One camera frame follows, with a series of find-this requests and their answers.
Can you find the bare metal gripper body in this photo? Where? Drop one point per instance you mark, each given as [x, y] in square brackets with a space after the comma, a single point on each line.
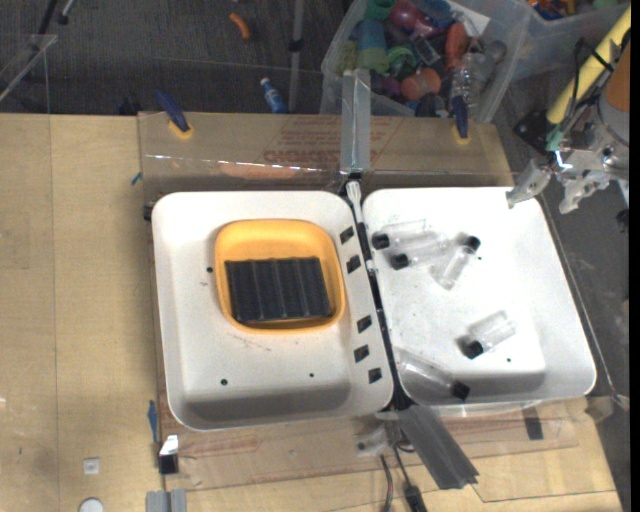
[597, 157]

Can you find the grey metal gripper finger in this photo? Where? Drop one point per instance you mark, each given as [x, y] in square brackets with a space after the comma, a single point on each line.
[582, 189]
[529, 182]

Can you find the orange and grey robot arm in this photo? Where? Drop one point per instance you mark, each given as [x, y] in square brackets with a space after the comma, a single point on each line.
[620, 82]

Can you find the white plastic tray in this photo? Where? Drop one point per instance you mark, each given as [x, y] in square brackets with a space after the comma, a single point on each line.
[530, 280]
[260, 375]

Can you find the clear bottle with black cap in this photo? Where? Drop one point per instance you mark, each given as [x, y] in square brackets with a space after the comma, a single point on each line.
[417, 252]
[492, 330]
[425, 372]
[395, 235]
[455, 265]

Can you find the clear storage bin with toys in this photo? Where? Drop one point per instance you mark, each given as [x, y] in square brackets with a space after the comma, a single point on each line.
[400, 60]

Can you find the brown cardboard board red print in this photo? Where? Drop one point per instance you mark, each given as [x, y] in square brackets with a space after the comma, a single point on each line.
[310, 140]

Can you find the yellow bowl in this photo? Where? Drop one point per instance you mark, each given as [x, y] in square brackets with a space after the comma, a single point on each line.
[275, 240]

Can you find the blue bottle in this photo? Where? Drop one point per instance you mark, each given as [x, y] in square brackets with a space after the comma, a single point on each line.
[273, 96]

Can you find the black ribbed square insert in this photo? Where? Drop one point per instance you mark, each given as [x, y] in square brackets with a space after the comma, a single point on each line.
[277, 290]

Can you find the orange curved toy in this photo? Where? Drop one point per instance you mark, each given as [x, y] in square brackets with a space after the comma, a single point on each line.
[241, 26]

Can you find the small black and white box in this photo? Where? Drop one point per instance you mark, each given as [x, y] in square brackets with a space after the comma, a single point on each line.
[169, 456]

